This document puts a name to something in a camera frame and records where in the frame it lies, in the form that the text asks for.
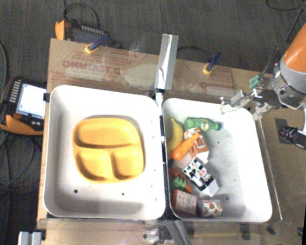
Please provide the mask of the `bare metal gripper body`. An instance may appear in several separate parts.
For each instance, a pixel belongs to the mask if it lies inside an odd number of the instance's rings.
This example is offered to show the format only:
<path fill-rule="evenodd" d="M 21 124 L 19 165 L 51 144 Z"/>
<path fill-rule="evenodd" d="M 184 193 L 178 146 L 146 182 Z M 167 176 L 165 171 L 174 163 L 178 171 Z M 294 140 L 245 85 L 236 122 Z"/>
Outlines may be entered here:
<path fill-rule="evenodd" d="M 250 98 L 255 103 L 269 105 L 272 108 L 288 107 L 298 109 L 306 94 L 294 89 L 283 78 L 280 71 L 276 71 L 270 78 L 261 74 L 251 80 Z"/>

